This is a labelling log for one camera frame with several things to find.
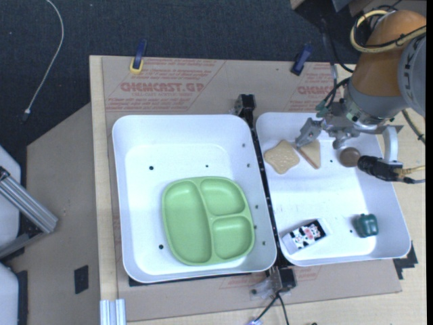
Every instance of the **white cable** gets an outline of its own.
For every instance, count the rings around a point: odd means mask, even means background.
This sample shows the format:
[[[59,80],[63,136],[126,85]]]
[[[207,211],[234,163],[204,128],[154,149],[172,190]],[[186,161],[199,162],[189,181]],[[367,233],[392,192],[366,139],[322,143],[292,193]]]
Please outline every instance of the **white cable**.
[[[63,19],[62,19],[62,16],[60,15],[60,12],[59,12],[59,10],[57,9],[57,7],[56,7],[56,6],[55,6],[55,5],[54,5],[50,0],[45,0],[45,1],[48,2],[48,3],[49,3],[49,4],[54,8],[56,14],[57,14],[58,17],[59,17],[59,20],[60,20],[60,26],[62,27],[62,38],[60,39],[60,43],[59,43],[59,46],[58,46],[58,48],[57,48],[57,51],[55,51],[55,53],[54,53],[54,57],[53,57],[53,59],[51,60],[51,62],[49,63],[49,65],[48,65],[48,69],[47,69],[47,71],[45,72],[45,74],[44,74],[44,76],[43,76],[43,78],[42,78],[41,84],[39,84],[38,88],[37,88],[36,91],[35,91],[35,94],[33,95],[32,99],[31,99],[31,101],[30,101],[30,103],[29,103],[29,105],[28,105],[28,107],[27,107],[27,108],[25,109],[25,111],[24,111],[24,116],[23,116],[23,120],[24,120],[24,121],[28,118],[28,115],[30,114],[30,109],[32,108],[33,103],[35,102],[36,97],[37,97],[38,94],[39,94],[39,91],[41,90],[41,88],[42,88],[42,86],[43,86],[45,80],[47,79],[47,76],[48,76],[48,74],[49,74],[49,71],[51,70],[51,67],[53,66],[53,63],[54,63],[55,59],[57,58],[57,55],[59,54],[59,51],[60,51],[60,48],[62,47],[63,39],[64,39],[64,25],[63,25]]]

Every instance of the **blue clamp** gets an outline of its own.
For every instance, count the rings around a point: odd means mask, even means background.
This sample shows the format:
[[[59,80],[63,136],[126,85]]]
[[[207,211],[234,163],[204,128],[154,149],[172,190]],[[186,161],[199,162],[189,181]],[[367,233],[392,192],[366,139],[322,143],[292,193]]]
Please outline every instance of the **blue clamp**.
[[[143,70],[143,57],[146,53],[146,49],[147,41],[145,39],[141,39],[137,47],[137,52],[135,53],[135,58],[131,60],[131,64],[129,65],[129,71],[131,71],[133,74],[139,74],[141,70]]]
[[[302,51],[296,55],[295,63],[290,69],[290,72],[294,73],[296,76],[299,76],[302,72],[302,69],[304,68],[304,63],[310,57],[312,52],[313,47],[307,43],[304,48],[302,48]]]

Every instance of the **green plate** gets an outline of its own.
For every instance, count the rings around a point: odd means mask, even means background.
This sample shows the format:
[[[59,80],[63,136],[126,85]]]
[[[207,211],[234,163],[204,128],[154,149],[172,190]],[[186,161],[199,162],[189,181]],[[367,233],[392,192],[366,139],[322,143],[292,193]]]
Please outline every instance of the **green plate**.
[[[164,229],[173,255],[187,265],[212,265],[247,255],[254,245],[250,207],[225,177],[170,183],[162,195]]]

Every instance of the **table surface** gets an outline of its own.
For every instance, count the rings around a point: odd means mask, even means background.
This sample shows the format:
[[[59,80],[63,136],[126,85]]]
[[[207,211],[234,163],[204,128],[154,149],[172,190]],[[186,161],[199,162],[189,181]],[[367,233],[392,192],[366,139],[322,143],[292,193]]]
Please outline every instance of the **table surface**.
[[[112,227],[102,58],[103,56],[90,57],[99,286],[101,299],[115,300],[118,298],[118,289]],[[422,131],[425,131],[425,120],[416,114],[412,114],[411,117],[414,123]],[[402,114],[396,117],[394,123],[407,126]],[[418,166],[417,163],[420,163],[420,160],[423,165],[425,164],[425,146],[416,140],[416,136],[410,128],[405,127],[402,129],[398,135],[398,142],[399,160],[404,162],[405,167]],[[424,183],[418,185],[396,183],[394,189],[405,216],[418,260],[415,268],[403,270],[404,279],[401,280],[403,291],[387,295],[289,305],[287,306],[287,312],[291,324],[307,325],[313,322],[318,325],[427,324],[426,188]],[[239,311],[184,316],[175,319],[128,322],[128,324],[247,324],[262,310],[262,308],[242,309]],[[278,305],[270,308],[263,316],[262,321],[264,324],[284,324],[282,308]]]

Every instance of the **green object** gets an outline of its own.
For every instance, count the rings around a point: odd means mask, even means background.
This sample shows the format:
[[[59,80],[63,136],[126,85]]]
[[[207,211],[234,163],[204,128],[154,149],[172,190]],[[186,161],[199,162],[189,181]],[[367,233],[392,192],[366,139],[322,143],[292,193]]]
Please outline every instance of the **green object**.
[[[250,207],[242,189],[225,177],[170,183],[162,218],[173,255],[187,265],[212,265],[247,255],[254,245]]]
[[[378,220],[374,214],[361,214],[355,219],[355,229],[360,237],[375,236],[379,233]]]

